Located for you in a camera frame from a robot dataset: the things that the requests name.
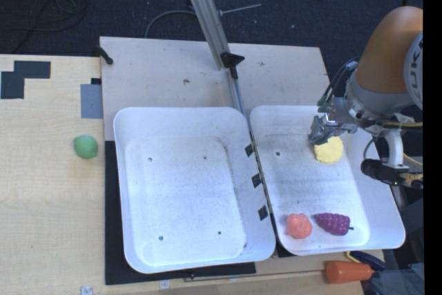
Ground black cylinder on white bracket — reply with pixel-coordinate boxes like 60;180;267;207
360;129;411;186

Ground thin black and white rod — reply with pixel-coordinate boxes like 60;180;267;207
227;67;277;246

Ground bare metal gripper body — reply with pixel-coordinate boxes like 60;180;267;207
309;96;362;137

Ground orange bumpy toy food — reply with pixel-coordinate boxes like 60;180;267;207
286;213;314;240

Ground purple grapes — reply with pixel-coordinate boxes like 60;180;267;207
313;212;354;236

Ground pale wood board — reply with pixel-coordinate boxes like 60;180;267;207
99;37;331;143

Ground yellow bumpy toy food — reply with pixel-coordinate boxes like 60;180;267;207
314;135;345;164

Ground white plastic tray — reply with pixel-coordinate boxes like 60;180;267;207
113;106;277;275
249;104;407;257

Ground green ball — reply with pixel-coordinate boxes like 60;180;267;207
73;134;99;160

